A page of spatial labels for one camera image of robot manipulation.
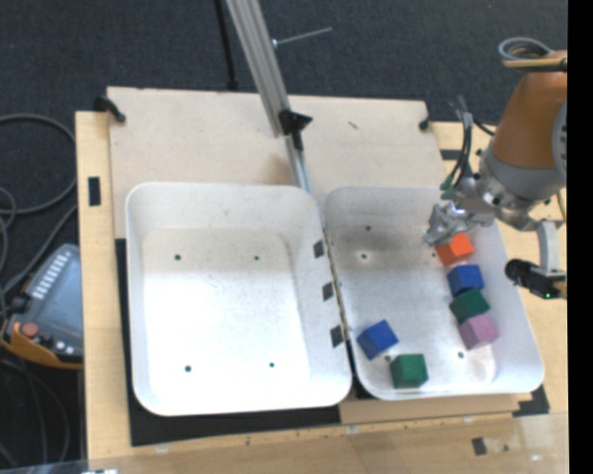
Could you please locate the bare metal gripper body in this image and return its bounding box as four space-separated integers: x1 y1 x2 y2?
432 179 538 232

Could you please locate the orange cube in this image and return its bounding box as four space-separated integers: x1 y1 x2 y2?
435 232 475 268

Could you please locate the blue cube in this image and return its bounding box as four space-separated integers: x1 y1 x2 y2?
356 319 400 361
446 263 486 297

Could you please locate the white plastic tray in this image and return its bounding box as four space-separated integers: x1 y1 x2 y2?
321 185 547 402
125 181 354 418

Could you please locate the green cube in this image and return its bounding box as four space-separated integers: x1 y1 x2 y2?
449 287 491 324
388 353 430 390

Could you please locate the pink cube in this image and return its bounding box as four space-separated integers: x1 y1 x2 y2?
457 312 500 352

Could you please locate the pale wood board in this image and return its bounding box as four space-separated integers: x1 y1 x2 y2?
106 85 525 425

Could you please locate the black cylinder on white bracket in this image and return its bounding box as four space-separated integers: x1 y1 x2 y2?
504 219 569 301

